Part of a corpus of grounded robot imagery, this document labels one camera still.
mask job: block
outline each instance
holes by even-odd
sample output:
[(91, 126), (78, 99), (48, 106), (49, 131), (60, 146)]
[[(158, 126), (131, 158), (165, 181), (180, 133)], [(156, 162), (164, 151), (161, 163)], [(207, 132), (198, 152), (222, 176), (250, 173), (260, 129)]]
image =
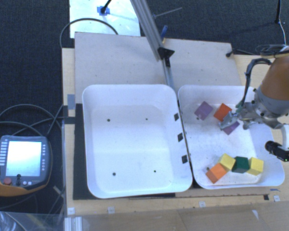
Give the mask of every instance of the block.
[(232, 111), (232, 109), (226, 104), (222, 103), (213, 116), (220, 121), (223, 121), (223, 118), (229, 113), (229, 111)]
[(220, 163), (217, 163), (215, 166), (208, 170), (206, 175), (212, 181), (212, 183), (215, 184), (226, 173), (227, 171), (224, 169), (224, 167)]
[(247, 171), (247, 173), (252, 175), (259, 175), (263, 172), (263, 165), (264, 161), (255, 157), (251, 157), (249, 159), (249, 166), (250, 169)]
[(235, 160), (236, 162), (232, 168), (232, 172), (243, 174), (250, 169), (249, 159), (247, 157), (236, 156)]
[(204, 120), (211, 113), (213, 107), (210, 106), (206, 101), (203, 101), (199, 108), (194, 112), (198, 118)]
[(226, 153), (224, 153), (218, 160), (218, 163), (220, 163), (225, 168), (226, 171), (231, 170), (235, 162), (236, 160)]
[(229, 135), (231, 134), (240, 124), (236, 121), (234, 124), (232, 124), (231, 126), (228, 126), (226, 128), (223, 129), (223, 131)]

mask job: purple block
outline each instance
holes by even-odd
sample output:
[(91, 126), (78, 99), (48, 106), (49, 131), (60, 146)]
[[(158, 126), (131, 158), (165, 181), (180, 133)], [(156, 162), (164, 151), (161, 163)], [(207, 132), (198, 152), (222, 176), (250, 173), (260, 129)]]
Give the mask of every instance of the purple block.
[(240, 124), (236, 121), (234, 124), (231, 126), (226, 127), (223, 131), (229, 135), (232, 133), (233, 130), (235, 130)]
[(210, 106), (206, 101), (203, 101), (194, 114), (197, 115), (197, 117), (199, 117), (201, 120), (204, 120), (212, 110), (213, 107)]

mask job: black carpet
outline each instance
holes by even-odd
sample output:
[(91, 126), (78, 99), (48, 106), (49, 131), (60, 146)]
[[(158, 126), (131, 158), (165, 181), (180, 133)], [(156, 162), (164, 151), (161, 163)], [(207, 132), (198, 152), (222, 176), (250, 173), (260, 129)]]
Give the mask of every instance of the black carpet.
[[(284, 37), (274, 23), (278, 0), (148, 0), (152, 13), (183, 7), (160, 16), (156, 24), (169, 27), (166, 37), (229, 42), (236, 49), (256, 53), (262, 44), (282, 44)], [(289, 0), (282, 0), (281, 21), (289, 44)], [(62, 104), (62, 71), (59, 35), (69, 22), (69, 0), (0, 0), (0, 112), (9, 106), (31, 103), (55, 114)], [(72, 47), (65, 33), (63, 44)], [(2, 119), (33, 123), (44, 118), (35, 110), (15, 110)], [(0, 127), (0, 135), (12, 128)], [(61, 134), (54, 128), (50, 141), (55, 164), (46, 189), (29, 199), (0, 198), (5, 211), (55, 213), (62, 200), (56, 186), (63, 189)]]

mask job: emergency stop button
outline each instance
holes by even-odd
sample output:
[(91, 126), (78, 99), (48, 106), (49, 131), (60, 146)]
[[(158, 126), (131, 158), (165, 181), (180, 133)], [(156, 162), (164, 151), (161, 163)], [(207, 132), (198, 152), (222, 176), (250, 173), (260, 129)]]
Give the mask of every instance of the emergency stop button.
[(12, 184), (12, 179), (10, 177), (5, 177), (3, 180), (4, 185), (11, 185)]

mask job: empty white tray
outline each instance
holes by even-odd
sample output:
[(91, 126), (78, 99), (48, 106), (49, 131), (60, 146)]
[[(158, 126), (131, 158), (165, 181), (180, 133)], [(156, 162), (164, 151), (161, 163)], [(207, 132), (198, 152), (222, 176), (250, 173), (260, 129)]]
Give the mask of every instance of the empty white tray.
[[(243, 122), (230, 135), (221, 131), (219, 120), (214, 113), (224, 103), (235, 111), (244, 94), (243, 86), (197, 86), (186, 85), (179, 90), (186, 140), (190, 152), (193, 173), (196, 182), (206, 189), (235, 188), (251, 186), (278, 186), (285, 178), (281, 161), (269, 154), (264, 148), (267, 141), (273, 141), (270, 128), (264, 124), (255, 124), (248, 130)], [(246, 101), (254, 98), (253, 88), (249, 88)], [(197, 119), (195, 110), (206, 101), (213, 111), (203, 121)], [(206, 176), (207, 168), (213, 167), (224, 153), (232, 157), (256, 157), (264, 161), (263, 173), (254, 176), (248, 173), (228, 172), (213, 184)]]
[(92, 85), (82, 95), (87, 181), (98, 198), (187, 190), (177, 98), (165, 85)]

